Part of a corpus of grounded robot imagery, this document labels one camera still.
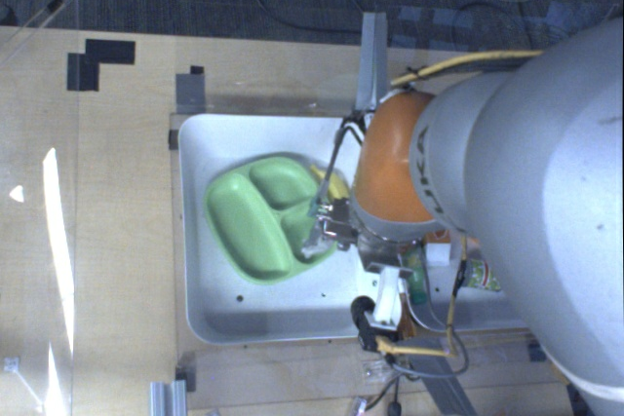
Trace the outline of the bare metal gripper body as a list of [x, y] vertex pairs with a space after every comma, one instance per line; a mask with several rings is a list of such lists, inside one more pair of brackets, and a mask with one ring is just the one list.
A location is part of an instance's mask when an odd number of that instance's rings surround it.
[[349, 249], [354, 246], [365, 271], [380, 274], [385, 268], [404, 266], [400, 255], [425, 235], [425, 224], [386, 220], [366, 212], [355, 199], [339, 199], [319, 206], [315, 228], [323, 238]]

